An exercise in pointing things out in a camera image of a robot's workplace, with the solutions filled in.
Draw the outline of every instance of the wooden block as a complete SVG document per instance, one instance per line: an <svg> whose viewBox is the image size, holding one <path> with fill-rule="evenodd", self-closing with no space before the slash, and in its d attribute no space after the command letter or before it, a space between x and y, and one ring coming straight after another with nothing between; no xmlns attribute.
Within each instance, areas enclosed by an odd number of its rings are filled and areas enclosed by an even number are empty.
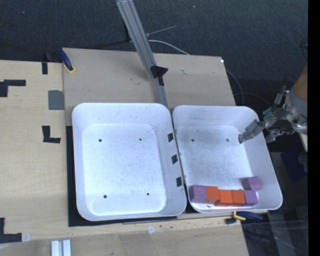
<svg viewBox="0 0 320 256"><path fill-rule="evenodd" d="M257 193L255 190L245 190L244 197L246 206L254 206L258 203Z"/></svg>
<svg viewBox="0 0 320 256"><path fill-rule="evenodd" d="M243 190L231 190L233 205L243 206L246 203L245 193Z"/></svg>
<svg viewBox="0 0 320 256"><path fill-rule="evenodd" d="M242 183L244 190L258 191L259 189L262 188L262 184L261 184L258 176L245 178L241 183Z"/></svg>
<svg viewBox="0 0 320 256"><path fill-rule="evenodd" d="M220 200L219 189L217 186L206 186L206 200L205 204L214 204L216 201Z"/></svg>
<svg viewBox="0 0 320 256"><path fill-rule="evenodd" d="M192 203L203 203L207 199L206 186L193 185L189 188L189 198Z"/></svg>
<svg viewBox="0 0 320 256"><path fill-rule="evenodd" d="M215 206L230 206L233 204L232 193L229 189L219 189L220 200L214 203Z"/></svg>

